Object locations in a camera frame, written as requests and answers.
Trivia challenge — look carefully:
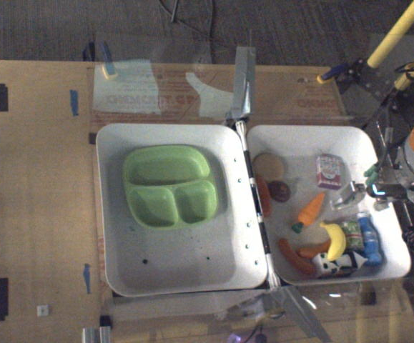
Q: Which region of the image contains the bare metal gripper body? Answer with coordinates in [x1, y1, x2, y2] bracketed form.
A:
[365, 180, 414, 209]

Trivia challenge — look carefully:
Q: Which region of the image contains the pink and white carton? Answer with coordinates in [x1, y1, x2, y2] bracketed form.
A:
[315, 154, 343, 191]

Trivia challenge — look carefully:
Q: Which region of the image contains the orange carrot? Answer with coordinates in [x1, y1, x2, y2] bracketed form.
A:
[291, 191, 327, 234]

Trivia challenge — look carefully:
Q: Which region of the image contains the green and white packet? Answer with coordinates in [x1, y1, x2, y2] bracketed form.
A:
[338, 219, 365, 252]

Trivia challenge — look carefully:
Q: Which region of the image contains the yellow banana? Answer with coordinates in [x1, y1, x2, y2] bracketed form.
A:
[319, 221, 348, 262]

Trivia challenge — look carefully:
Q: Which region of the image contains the blue bottle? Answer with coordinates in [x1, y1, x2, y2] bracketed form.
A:
[356, 214, 384, 267]

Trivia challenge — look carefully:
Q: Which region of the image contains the orange sausage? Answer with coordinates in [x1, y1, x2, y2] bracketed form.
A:
[295, 239, 332, 259]
[277, 237, 317, 277]

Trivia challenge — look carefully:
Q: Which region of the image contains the brown doughnut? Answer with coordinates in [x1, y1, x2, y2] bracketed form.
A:
[267, 179, 292, 204]

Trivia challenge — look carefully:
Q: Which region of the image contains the black and white carton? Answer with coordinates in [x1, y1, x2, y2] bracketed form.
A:
[311, 250, 369, 279]

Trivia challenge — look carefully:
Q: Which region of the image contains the white plastic tray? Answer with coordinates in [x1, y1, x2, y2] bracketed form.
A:
[95, 122, 269, 298]
[245, 124, 413, 287]

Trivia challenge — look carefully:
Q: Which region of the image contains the red-brown sausage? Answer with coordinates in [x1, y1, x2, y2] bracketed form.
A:
[255, 175, 273, 218]

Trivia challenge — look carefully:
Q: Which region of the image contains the tan round biscuit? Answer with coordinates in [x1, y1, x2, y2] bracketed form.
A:
[252, 151, 286, 182]

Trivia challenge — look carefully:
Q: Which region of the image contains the brown cardboard board red print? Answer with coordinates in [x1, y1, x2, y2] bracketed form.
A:
[87, 63, 413, 323]

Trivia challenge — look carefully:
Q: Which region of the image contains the green divided plate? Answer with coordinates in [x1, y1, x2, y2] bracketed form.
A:
[122, 144, 219, 231]

